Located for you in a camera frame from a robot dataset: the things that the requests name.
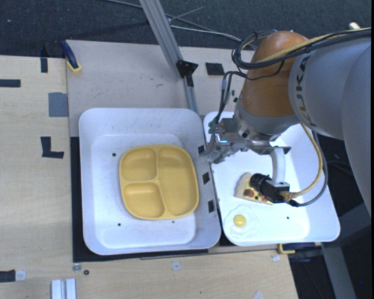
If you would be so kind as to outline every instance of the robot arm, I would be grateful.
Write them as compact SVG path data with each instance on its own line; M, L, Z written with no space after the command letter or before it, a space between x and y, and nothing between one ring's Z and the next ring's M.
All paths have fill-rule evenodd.
M280 148L271 143L288 127L301 123L315 133L345 142L371 213L371 29L336 32L311 40L295 32L273 32L261 41L251 62L243 62L241 50L255 39L248 37L233 50L239 72L247 70L246 80L232 118L220 119L221 103L203 154L210 163L221 163L238 151L252 150L269 154L276 163L280 157L274 150ZM262 187L257 184L257 188L263 191L272 190L268 184L276 188L276 195L281 191L277 180L262 178L260 183ZM286 201L283 196L285 193L275 201Z

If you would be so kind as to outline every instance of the yellow plate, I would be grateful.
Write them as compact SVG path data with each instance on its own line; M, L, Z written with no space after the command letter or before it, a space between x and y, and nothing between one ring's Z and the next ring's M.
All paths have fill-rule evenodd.
M119 178L127 211L140 219L187 216L199 202L193 160L179 146L148 145L126 151Z

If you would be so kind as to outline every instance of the metal pole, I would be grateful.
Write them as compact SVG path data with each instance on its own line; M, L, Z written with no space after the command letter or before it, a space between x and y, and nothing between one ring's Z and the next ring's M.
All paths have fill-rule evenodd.
M177 79L180 79L180 73L176 63L183 60L176 39L170 29L168 19L163 12L160 0L139 0L148 22L154 32L154 35L162 48L162 52L168 61L170 69ZM183 79L188 106L191 110L198 113L198 106L195 98L194 88L189 86L186 77Z

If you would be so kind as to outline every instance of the wooden table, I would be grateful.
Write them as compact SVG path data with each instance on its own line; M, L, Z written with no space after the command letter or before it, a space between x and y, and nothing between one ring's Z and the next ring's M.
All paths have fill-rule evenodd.
M0 298L49 298L50 281L75 278L77 298L297 298L287 255L275 250L82 262L73 270L70 134L49 115L49 93L67 93L64 59L0 56ZM42 136L63 158L42 157ZM178 262L175 270L172 262Z

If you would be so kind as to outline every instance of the black carpet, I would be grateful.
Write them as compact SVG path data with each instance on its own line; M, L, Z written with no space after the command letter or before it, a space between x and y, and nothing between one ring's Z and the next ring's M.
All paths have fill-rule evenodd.
M133 6L117 1L128 2ZM345 30L351 22L372 26L372 0L160 0L172 24L209 28L244 38L254 30L293 30L308 38ZM43 46L62 57L66 39L156 44L138 0L0 0L0 55L41 56ZM231 49L232 39L173 29L180 46ZM330 162L328 185L339 216L362 203L350 174L344 143L321 137ZM343 248L357 298L372 297L372 235ZM322 256L291 260L300 299L333 298Z

